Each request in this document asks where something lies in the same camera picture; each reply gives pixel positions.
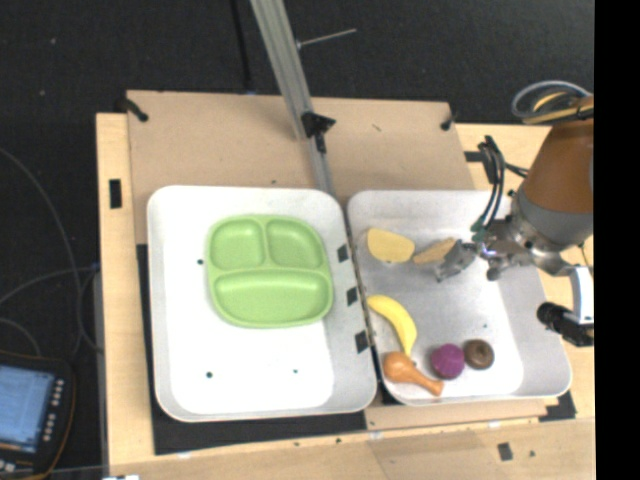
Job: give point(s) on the green divided plate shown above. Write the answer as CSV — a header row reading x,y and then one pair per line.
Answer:
x,y
270,288

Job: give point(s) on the brown cardboard board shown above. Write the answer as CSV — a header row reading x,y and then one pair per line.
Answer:
x,y
225,143

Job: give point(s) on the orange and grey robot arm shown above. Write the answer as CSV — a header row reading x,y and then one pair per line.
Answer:
x,y
562,178

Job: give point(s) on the yellow taco shell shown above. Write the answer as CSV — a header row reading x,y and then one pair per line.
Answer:
x,y
387,246

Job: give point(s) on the brown doughnut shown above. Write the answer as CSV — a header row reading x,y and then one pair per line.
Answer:
x,y
479,354

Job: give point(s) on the yellow banana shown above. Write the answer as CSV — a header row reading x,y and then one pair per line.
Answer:
x,y
397,315

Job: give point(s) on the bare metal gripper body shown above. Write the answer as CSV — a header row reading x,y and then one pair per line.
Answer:
x,y
522,248

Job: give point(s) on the white plastic tray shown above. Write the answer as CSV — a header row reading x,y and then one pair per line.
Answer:
x,y
460,308
250,368

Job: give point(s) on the tan bread slice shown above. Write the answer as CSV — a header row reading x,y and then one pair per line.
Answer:
x,y
432,253

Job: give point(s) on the purple grapes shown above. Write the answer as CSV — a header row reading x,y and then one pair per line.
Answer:
x,y
447,361

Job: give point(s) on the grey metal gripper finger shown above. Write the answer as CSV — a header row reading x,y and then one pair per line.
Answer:
x,y
496,268
456,260

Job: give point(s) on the black cylinder on white bracket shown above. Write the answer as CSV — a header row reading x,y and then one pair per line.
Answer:
x,y
562,320

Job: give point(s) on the orange chicken drumstick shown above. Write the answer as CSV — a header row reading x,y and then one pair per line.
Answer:
x,y
402,368

